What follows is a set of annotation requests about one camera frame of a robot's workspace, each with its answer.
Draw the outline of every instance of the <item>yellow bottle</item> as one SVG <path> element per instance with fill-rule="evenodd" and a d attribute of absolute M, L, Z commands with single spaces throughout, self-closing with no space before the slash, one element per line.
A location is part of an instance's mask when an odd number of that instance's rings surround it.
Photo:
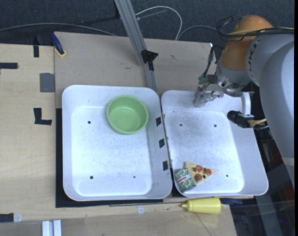
<path fill-rule="evenodd" d="M 185 207 L 187 211 L 210 214 L 219 214 L 221 206 L 223 205 L 219 198 L 193 199 L 182 204 L 182 207 Z"/>

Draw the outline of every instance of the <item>blue clamp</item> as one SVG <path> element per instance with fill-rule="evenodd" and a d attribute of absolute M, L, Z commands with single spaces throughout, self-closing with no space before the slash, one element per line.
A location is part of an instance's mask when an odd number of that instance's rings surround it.
<path fill-rule="evenodd" d="M 57 55 L 60 56 L 61 58 L 65 57 L 67 53 L 61 46 L 59 39 L 55 36 L 54 33 L 50 33 L 50 39 L 55 46 L 55 52 L 57 53 Z"/>

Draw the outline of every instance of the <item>white tray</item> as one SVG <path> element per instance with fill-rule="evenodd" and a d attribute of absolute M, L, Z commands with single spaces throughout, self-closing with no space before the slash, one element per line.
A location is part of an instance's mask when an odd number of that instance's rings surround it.
<path fill-rule="evenodd" d="M 131 95 L 147 107 L 146 127 L 132 135 L 116 133 L 106 107 Z M 172 178 L 160 99 L 149 88 L 80 86 L 62 94 L 63 187 L 76 201 L 162 199 Z"/>
<path fill-rule="evenodd" d="M 216 172 L 179 192 L 190 198 L 263 195 L 268 180 L 254 131 L 227 119 L 230 110 L 242 111 L 241 98 L 224 95 L 195 108 L 194 93 L 172 90 L 161 98 L 173 171 L 189 161 Z"/>

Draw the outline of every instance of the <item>toy pizza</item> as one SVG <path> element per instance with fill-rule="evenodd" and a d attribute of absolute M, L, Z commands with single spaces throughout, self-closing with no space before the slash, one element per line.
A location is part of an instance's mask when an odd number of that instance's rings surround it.
<path fill-rule="evenodd" d="M 215 172 L 215 170 L 213 169 L 206 168 L 197 164 L 192 164 L 190 162 L 184 162 L 184 168 L 188 169 L 189 173 L 192 175 L 195 184 L 204 181 L 206 178 L 208 178 Z"/>

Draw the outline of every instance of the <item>metal bar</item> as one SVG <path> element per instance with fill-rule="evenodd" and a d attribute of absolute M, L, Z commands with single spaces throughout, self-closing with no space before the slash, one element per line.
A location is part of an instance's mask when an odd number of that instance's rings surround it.
<path fill-rule="evenodd" d="M 148 62 L 144 63 L 141 56 L 141 51 L 146 50 L 147 47 L 146 47 L 143 35 L 141 33 L 137 18 L 135 16 L 135 12 L 132 7 L 132 4 L 130 0 L 114 0 L 114 1 L 117 6 L 117 9 L 119 10 L 120 17 L 125 26 L 127 35 L 135 51 L 136 58 L 139 64 L 145 67 L 147 86 L 157 91 L 154 71 L 149 69 Z"/>

